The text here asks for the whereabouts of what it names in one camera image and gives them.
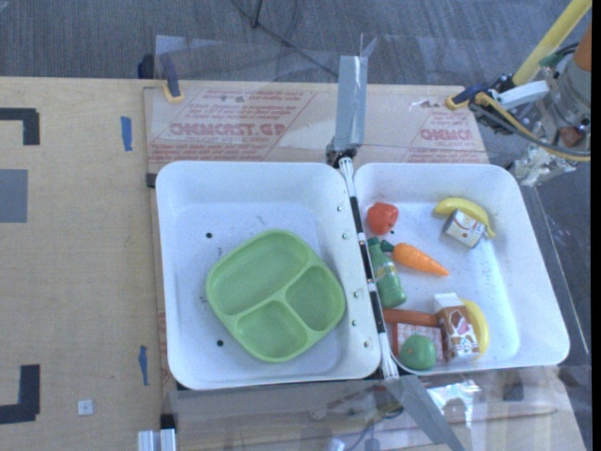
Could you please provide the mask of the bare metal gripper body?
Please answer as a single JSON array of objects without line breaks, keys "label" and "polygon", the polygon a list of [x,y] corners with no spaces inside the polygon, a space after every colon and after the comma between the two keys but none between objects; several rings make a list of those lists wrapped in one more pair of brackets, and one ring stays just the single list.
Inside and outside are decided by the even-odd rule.
[{"label": "bare metal gripper body", "polygon": [[550,150],[565,159],[591,158],[591,110],[581,101],[545,97],[537,104],[541,132]]}]

